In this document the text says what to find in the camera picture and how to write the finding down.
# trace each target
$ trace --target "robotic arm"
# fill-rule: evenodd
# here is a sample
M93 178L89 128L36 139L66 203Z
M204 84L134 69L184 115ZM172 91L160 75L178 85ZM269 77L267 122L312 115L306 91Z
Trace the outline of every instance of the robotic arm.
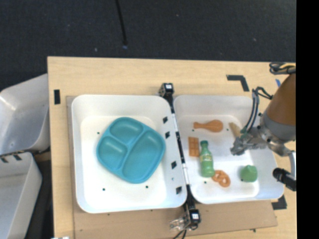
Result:
M288 77L273 96L261 87L253 90L253 109L249 121L240 131L241 135L236 137L230 150L233 155L241 155L247 149L268 147L280 156L288 156L291 172L276 168L273 176L289 189L296 191L296 152L285 147L285 143L296 139L296 64L272 63L270 72L274 75L288 74ZM258 113L259 96L271 101L264 113L259 114L260 124L253 127Z

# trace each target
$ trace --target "brown pretzel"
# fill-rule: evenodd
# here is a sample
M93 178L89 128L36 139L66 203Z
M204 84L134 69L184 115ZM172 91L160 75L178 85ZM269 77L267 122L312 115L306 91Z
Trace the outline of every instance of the brown pretzel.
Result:
M230 185L229 176L222 170L216 170L212 179L213 181L218 182L222 187L228 187Z

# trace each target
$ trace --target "blue divided plate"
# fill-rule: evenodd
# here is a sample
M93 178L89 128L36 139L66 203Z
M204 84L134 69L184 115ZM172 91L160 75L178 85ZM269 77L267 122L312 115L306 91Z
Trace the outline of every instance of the blue divided plate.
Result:
M131 183L148 180L165 152L163 137L149 126L128 117L116 119L99 140L99 162Z

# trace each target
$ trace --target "bottle label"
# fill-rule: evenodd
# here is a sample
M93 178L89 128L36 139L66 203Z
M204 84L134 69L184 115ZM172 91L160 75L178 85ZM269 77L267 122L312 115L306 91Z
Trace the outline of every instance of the bottle label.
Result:
M200 159L200 162L213 160L212 156L209 153L200 155L199 159Z

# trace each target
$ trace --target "toy bottle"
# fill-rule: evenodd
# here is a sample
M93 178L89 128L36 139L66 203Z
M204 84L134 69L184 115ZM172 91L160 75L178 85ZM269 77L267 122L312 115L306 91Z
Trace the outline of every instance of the toy bottle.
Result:
M212 177L215 175L215 170L213 168L213 156L208 150L208 141L201 141L200 146L202 148L199 155L201 176Z

